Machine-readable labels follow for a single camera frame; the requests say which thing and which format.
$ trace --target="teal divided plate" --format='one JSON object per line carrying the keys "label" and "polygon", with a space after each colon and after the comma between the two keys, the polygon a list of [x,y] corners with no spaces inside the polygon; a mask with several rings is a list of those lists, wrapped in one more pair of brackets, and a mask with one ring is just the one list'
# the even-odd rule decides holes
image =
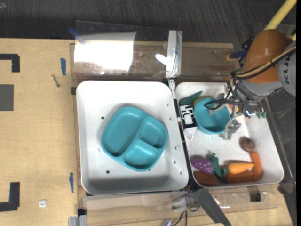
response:
{"label": "teal divided plate", "polygon": [[165,126],[146,112],[126,106],[119,109],[105,127],[102,149],[112,159],[136,171],[152,168],[168,140]]}
{"label": "teal divided plate", "polygon": [[200,99],[194,107],[194,117],[198,129],[211,135],[223,133],[227,123],[231,120],[230,112],[226,107],[213,114],[209,113],[204,104],[212,100],[214,99],[205,97]]}

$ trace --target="gray square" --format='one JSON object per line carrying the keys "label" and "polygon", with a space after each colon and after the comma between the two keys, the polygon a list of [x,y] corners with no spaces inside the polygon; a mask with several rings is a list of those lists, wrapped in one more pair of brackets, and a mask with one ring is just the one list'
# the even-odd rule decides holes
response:
{"label": "gray square", "polygon": [[14,85],[0,85],[0,111],[14,110]]}

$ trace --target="toy carrot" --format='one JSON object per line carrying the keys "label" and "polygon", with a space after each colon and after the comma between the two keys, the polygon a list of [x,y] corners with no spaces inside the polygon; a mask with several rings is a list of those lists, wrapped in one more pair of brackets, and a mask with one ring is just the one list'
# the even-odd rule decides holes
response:
{"label": "toy carrot", "polygon": [[234,163],[230,163],[228,165],[228,168],[224,168],[222,171],[224,174],[228,174],[228,173],[238,174],[249,170],[253,166],[254,164],[249,162],[234,162]]}
{"label": "toy carrot", "polygon": [[252,171],[244,171],[238,174],[227,173],[225,178],[228,183],[246,183],[253,181],[254,173]]}
{"label": "toy carrot", "polygon": [[261,160],[257,152],[251,152],[250,153],[251,160],[254,164],[253,168],[253,181],[257,181],[262,177],[262,165]]}

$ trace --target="wooden table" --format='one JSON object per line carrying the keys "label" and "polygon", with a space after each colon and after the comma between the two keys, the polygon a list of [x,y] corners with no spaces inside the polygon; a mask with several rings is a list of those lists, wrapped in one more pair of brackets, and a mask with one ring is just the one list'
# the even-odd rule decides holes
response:
{"label": "wooden table", "polygon": [[[0,84],[14,85],[14,110],[0,111],[0,202],[10,182],[20,182],[18,210],[0,212],[1,225],[63,226],[79,205],[70,45],[73,40],[0,39],[0,53],[20,56],[19,73],[0,60]],[[61,58],[66,59],[62,75]],[[54,74],[60,87],[56,87]],[[69,182],[74,176],[74,192]],[[227,213],[233,225],[292,225],[281,193],[277,207]],[[39,200],[47,200],[39,207]],[[159,226],[162,221],[125,226]],[[190,217],[188,225],[212,224],[209,216]]]}

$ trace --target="small stick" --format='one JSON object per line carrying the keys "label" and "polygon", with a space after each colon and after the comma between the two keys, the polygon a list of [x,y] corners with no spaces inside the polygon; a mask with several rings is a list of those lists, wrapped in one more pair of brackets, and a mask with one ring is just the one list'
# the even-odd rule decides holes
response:
{"label": "small stick", "polygon": [[58,84],[58,82],[57,82],[57,80],[56,80],[56,78],[55,78],[54,74],[53,74],[53,75],[51,75],[51,77],[52,77],[52,79],[54,80],[56,87],[58,87],[58,88],[59,88],[59,87],[60,87],[60,85]]}

